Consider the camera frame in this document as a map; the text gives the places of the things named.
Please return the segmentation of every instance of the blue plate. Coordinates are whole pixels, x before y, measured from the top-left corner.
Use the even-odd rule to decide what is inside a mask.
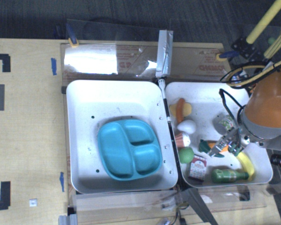
[[[99,153],[106,172],[127,181],[150,176],[162,165],[158,139],[144,121],[118,120],[98,132]]]

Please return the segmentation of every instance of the black cable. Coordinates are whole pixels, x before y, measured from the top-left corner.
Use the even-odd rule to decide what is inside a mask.
[[[169,225],[174,225],[176,223],[177,219],[178,219],[178,211],[176,211],[175,220]]]
[[[281,154],[272,154],[270,161],[271,164],[281,167]]]
[[[237,112],[237,123],[238,123],[238,125],[240,125],[240,123],[241,123],[241,120],[240,120],[240,113],[243,111],[244,107],[245,107],[245,105],[244,105],[244,106],[241,106],[240,109],[239,109],[238,112]]]
[[[240,103],[231,95],[229,94],[227,91],[225,91],[224,89],[220,89],[219,94],[222,98],[222,102],[223,102],[223,106],[225,107],[226,111],[229,113],[230,117],[234,120],[234,115],[232,114],[231,110],[228,108],[227,104],[226,104],[226,98],[224,93],[226,93],[239,107],[242,107],[240,105]]]
[[[180,225],[186,225],[186,220],[185,220],[185,218],[181,217],[181,212],[180,212],[179,208],[178,208],[178,213],[179,213],[179,223],[180,223]]]
[[[263,62],[263,61],[251,61],[251,62],[247,62],[247,63],[245,63],[245,64],[243,64],[243,65],[241,65],[241,66],[238,66],[237,68],[235,68],[235,69],[229,71],[228,73],[226,73],[226,74],[220,79],[220,82],[221,82],[221,83],[230,83],[230,82],[237,83],[237,82],[243,82],[243,81],[245,81],[245,80],[247,80],[247,79],[249,79],[249,78],[251,78],[251,77],[247,77],[247,78],[243,78],[243,79],[238,79],[238,80],[232,80],[232,78],[233,78],[233,76],[232,76],[232,77],[231,77],[229,80],[227,80],[227,81],[223,81],[223,79],[224,79],[226,76],[228,76],[229,74],[235,72],[235,71],[238,70],[238,69],[241,69],[241,70],[238,72],[238,74],[240,74],[240,73],[242,73],[242,72],[244,71],[244,69],[246,69],[247,67],[249,67],[249,66],[255,66],[255,65],[261,65],[261,66],[264,66],[264,67],[265,67],[265,66],[266,66],[266,63]]]
[[[179,208],[180,210],[185,210],[185,209],[187,209],[189,207],[189,204],[186,206],[186,207],[184,207],[184,208]]]
[[[240,85],[240,86],[238,86],[238,87],[236,87],[236,86],[231,86],[231,88],[234,88],[234,89],[248,88],[248,87],[250,87],[250,86],[252,86],[252,85],[258,83],[258,82],[261,81],[262,79],[266,78],[266,77],[269,76],[270,74],[274,73],[275,71],[279,71],[280,68],[281,68],[281,64],[278,65],[278,66],[275,66],[275,64],[273,64],[273,67],[274,67],[274,68],[273,68],[271,71],[267,72],[266,74],[264,74],[264,75],[261,76],[260,78],[255,79],[255,80],[253,80],[252,82],[247,83],[247,84],[245,84],[245,85]],[[222,83],[231,83],[231,82],[237,83],[237,82],[243,82],[243,81],[249,80],[249,79],[251,79],[252,77],[254,77],[254,76],[251,76],[251,77],[248,77],[248,78],[245,78],[245,79],[239,79],[239,80],[232,80],[232,77],[231,77],[229,80],[223,81],[223,79],[224,79],[228,74],[230,74],[231,72],[235,71],[236,69],[233,69],[233,70],[231,70],[230,72],[228,72],[226,75],[224,75],[224,76],[220,79],[220,82],[222,82]]]

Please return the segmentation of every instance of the wooden table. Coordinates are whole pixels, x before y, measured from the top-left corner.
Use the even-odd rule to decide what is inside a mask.
[[[60,44],[66,40],[0,39],[0,53],[11,57],[11,72],[2,72],[5,106],[0,111],[0,182],[11,182],[11,204],[0,210],[0,224],[57,224],[67,214],[67,156]],[[52,73],[51,58],[57,61]],[[59,176],[65,175],[65,191]],[[37,206],[30,207],[30,199]],[[273,196],[266,207],[213,212],[219,224],[281,224]],[[202,223],[198,215],[188,224]],[[134,221],[157,224],[160,218]],[[117,225],[132,224],[118,222]]]

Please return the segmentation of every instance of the blue tape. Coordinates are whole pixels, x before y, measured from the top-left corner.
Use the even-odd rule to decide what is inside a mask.
[[[224,52],[222,54],[220,54],[220,58],[234,58],[237,57],[239,55],[238,51],[229,51],[229,52]]]
[[[66,29],[67,29],[67,32],[69,34],[69,37],[70,37],[72,43],[77,44],[76,35],[74,33],[74,30],[68,23],[66,23]]]
[[[51,58],[51,68],[52,68],[53,75],[57,75],[57,73],[56,73],[56,59],[55,58]]]
[[[65,187],[64,187],[64,173],[63,172],[60,172],[60,177],[59,177],[59,180],[60,180],[60,184],[61,184],[61,190],[62,192],[65,191]]]

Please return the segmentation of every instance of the clear plastic sheet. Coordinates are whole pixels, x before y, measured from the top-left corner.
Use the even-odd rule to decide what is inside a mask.
[[[211,212],[233,211],[265,207],[262,189],[258,186],[222,187],[200,189],[199,194]],[[185,202],[191,199],[188,190],[73,195],[72,199],[79,223],[98,224],[163,217],[173,220],[177,208],[185,208],[180,210],[182,216],[196,214]]]
[[[172,30],[174,34],[168,82],[176,80],[218,82],[230,70],[231,65],[237,66],[246,60],[238,56],[219,64],[215,60],[215,55],[231,51],[231,44],[238,38],[247,36],[254,28],[254,25],[247,24],[175,19],[160,29],[112,24],[100,20],[67,22],[75,31],[80,45],[77,48],[72,48],[69,44],[61,46],[63,86],[78,79],[154,82],[158,34],[159,30],[164,29]],[[270,46],[269,39],[278,37],[280,33],[281,27],[267,26],[255,46],[264,52]],[[280,58],[281,49],[273,60],[279,61]],[[199,189],[199,193],[211,212],[265,207],[264,195],[281,193],[280,169],[276,166],[273,169],[274,173],[278,173],[278,177],[274,176],[270,184],[203,188]],[[95,224],[172,217],[175,215],[175,208],[183,202],[183,199],[179,200],[181,194],[178,195],[179,192],[176,190],[147,191],[141,194],[77,194],[71,186],[70,174],[68,178],[69,206],[75,208],[81,222],[91,220]],[[149,199],[139,200],[140,195],[141,198],[146,195]],[[189,207],[183,210],[182,214],[191,215],[195,212]]]

